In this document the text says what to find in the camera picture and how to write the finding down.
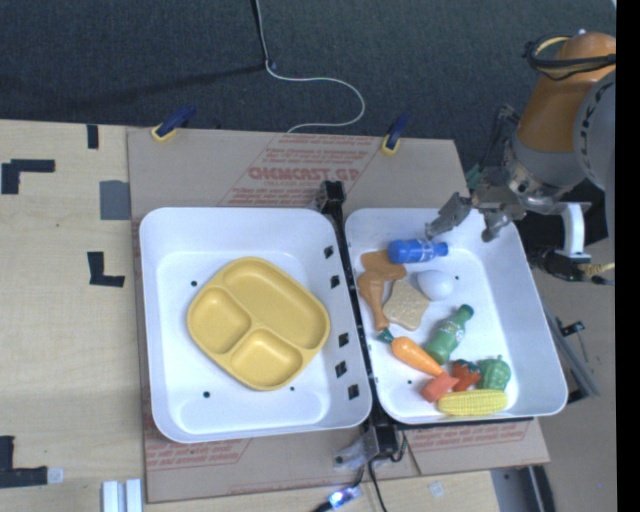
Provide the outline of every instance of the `egg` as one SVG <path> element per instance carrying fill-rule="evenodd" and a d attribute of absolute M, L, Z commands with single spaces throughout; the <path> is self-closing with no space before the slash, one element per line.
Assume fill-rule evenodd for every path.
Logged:
<path fill-rule="evenodd" d="M 425 270 L 416 279 L 422 293 L 432 301 L 445 299 L 453 291 L 453 278 L 440 270 Z"/>

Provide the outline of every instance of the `table surface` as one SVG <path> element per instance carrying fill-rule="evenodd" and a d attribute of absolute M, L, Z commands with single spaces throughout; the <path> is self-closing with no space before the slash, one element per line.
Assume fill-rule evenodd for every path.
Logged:
<path fill-rule="evenodd" d="M 99 183 L 128 181 L 126 128 L 0 121 L 0 162 L 54 159 L 0 196 L 0 435 L 15 436 L 14 467 L 61 467 L 64 481 L 1 490 L 0 510 L 100 510 L 103 481 L 144 477 L 131 223 L 101 221 Z M 87 253 L 124 286 L 89 286 Z M 433 492 L 437 483 L 442 493 Z M 374 487 L 349 510 L 381 510 Z M 182 502 L 179 509 L 313 510 L 320 487 Z M 380 482 L 390 511 L 499 511 L 489 471 Z M 145 505 L 175 510 L 177 504 Z"/>

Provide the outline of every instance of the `cardboard box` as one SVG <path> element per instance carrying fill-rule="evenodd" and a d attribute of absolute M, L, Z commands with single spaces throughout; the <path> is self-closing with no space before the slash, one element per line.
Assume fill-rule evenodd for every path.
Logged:
<path fill-rule="evenodd" d="M 343 211 L 367 207 L 439 208 L 465 181 L 452 141 L 406 139 L 394 156 L 382 138 L 178 130 L 158 143 L 128 130 L 136 307 L 144 401 L 149 502 L 347 484 L 334 453 L 360 428 L 180 444 L 153 423 L 138 229 L 165 206 L 313 207 L 324 180 L 344 183 Z M 548 461 L 537 420 L 407 430 L 411 457 L 378 468 L 380 478 L 473 471 Z"/>

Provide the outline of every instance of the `white cable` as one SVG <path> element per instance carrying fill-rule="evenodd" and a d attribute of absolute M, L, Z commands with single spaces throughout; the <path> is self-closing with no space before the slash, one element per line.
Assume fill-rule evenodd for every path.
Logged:
<path fill-rule="evenodd" d="M 353 85 L 344 82 L 343 80 L 338 80 L 337 78 L 328 78 L 328 77 L 312 77 L 312 78 L 291 78 L 291 77 L 286 77 L 286 76 L 281 76 L 279 74 L 277 74 L 276 72 L 274 72 L 270 67 L 269 67 L 269 52 L 267 51 L 267 43 L 265 41 L 264 38 L 264 30 L 262 28 L 262 13 L 261 8 L 260 8 L 260 0 L 254 0 L 255 1 L 255 6 L 256 6 L 256 14 L 258 17 L 258 30 L 260 31 L 260 41 L 262 43 L 262 51 L 264 52 L 264 66 L 265 69 L 267 70 L 267 73 L 269 73 L 273 78 L 277 78 L 278 80 L 284 80 L 286 82 L 333 82 L 336 84 L 340 84 L 343 85 L 345 87 L 348 87 L 349 89 L 351 89 L 356 96 L 358 97 L 358 99 L 360 100 L 360 104 L 362 105 L 361 109 L 360 109 L 360 113 L 354 117 L 353 119 L 351 119 L 350 121 L 345 121 L 344 123 L 303 123 L 303 124 L 298 124 L 296 126 L 294 126 L 293 128 L 289 128 L 289 130 L 287 130 L 287 133 L 291 133 L 295 130 L 298 130 L 300 128 L 307 128 L 310 126 L 329 126 L 329 127 L 340 127 L 340 126 L 348 126 L 350 124 L 354 124 L 357 123 L 362 116 L 364 115 L 364 111 L 365 111 L 365 102 L 364 102 L 364 98 L 362 97 L 362 94 L 360 94 L 360 91 L 358 91 L 358 89 L 356 89 Z"/>

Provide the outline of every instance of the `blue cylinder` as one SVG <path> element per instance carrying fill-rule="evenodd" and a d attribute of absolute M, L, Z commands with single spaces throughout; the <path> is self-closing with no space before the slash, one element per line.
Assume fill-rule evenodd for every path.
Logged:
<path fill-rule="evenodd" d="M 391 263 L 420 263 L 447 254 L 449 246 L 446 242 L 431 242 L 426 238 L 394 240 L 387 247 Z"/>

